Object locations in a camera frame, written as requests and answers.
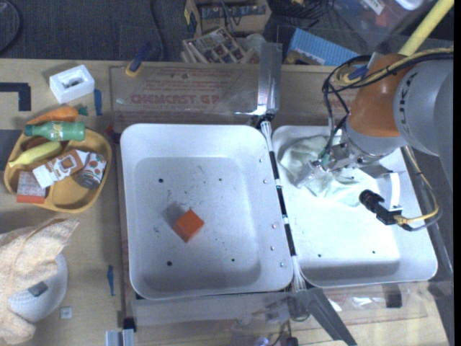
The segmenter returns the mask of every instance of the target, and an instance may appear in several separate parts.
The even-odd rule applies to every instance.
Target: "brown bowl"
[[[16,142],[16,145],[14,145],[13,151],[8,160],[15,160],[27,148],[25,146],[31,142],[33,142],[33,137],[27,137],[22,134]],[[88,128],[85,130],[85,139],[83,141],[69,141],[61,153],[73,148],[77,148],[82,151],[96,152],[102,154],[106,158],[106,169],[99,187],[95,190],[90,190],[79,185],[76,181],[76,176],[79,174],[77,172],[59,182],[56,182],[54,185],[49,186],[47,188],[44,204],[33,205],[64,213],[80,213],[94,204],[94,201],[96,201],[101,193],[104,183],[106,182],[107,175],[109,174],[110,164],[112,161],[112,149],[104,136]],[[31,172],[35,167],[38,167],[44,162],[46,162],[46,160],[36,161],[30,165],[18,164],[12,168],[10,168],[7,164],[4,172],[4,183],[8,191],[10,191],[11,194],[16,195],[19,172]]]

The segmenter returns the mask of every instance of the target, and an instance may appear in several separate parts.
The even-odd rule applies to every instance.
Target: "table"
[[[96,116],[93,95],[86,95],[74,100],[71,105],[85,105],[89,108],[89,116],[84,118],[87,127],[103,133],[111,123],[109,70],[113,66],[124,66],[126,63],[109,61],[53,61],[53,60],[14,60],[1,59],[1,80],[5,82],[27,82],[32,88],[32,112],[18,112],[17,94],[1,93],[0,128],[4,130],[23,129],[27,120],[34,114],[44,112],[58,106],[58,102],[48,86],[50,75],[68,68],[84,64],[96,82],[96,88],[102,92],[102,115]],[[152,63],[162,66],[165,63]],[[282,68],[282,93],[291,91],[292,107],[312,107],[312,121],[318,121],[319,115],[326,111],[315,104],[317,99],[301,102],[309,98],[309,89],[313,82],[304,80],[306,73],[321,74],[327,68],[289,67]],[[5,186],[0,186],[1,228],[6,232],[31,224],[39,224],[55,217],[66,217],[65,214],[44,210],[33,205],[20,205],[15,202]],[[109,170],[109,176],[101,195],[95,204],[83,213],[78,214],[80,226],[71,237],[70,244],[63,250],[68,265],[68,291],[61,306],[71,306],[73,317],[60,319],[59,310],[37,323],[37,331],[33,340],[24,343],[32,345],[103,345],[107,330],[121,329],[125,315],[123,298],[123,268],[120,227],[120,203],[118,195],[117,163]],[[107,283],[107,268],[113,266],[115,274],[115,296],[111,296]],[[427,316],[403,320],[375,322],[348,326],[359,345],[448,345],[444,329],[437,313],[434,299],[425,292],[418,295],[420,304]],[[328,335],[319,328],[293,329],[300,345],[343,345],[343,342],[327,342]],[[139,345],[154,345],[148,334],[139,333]],[[216,345],[216,340],[194,335],[175,340],[163,340],[155,345]]]

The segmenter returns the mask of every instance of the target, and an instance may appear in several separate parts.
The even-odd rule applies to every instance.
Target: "orange block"
[[[203,224],[203,220],[192,209],[189,209],[176,221],[173,230],[184,242],[188,242],[203,227]]]

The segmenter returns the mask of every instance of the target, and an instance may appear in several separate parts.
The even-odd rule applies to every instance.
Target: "white box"
[[[85,65],[50,77],[50,88],[60,104],[65,104],[94,91],[94,79]]]

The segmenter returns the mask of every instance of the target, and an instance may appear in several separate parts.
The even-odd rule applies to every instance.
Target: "yellow tube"
[[[438,0],[398,53],[413,55],[454,4],[455,0]]]

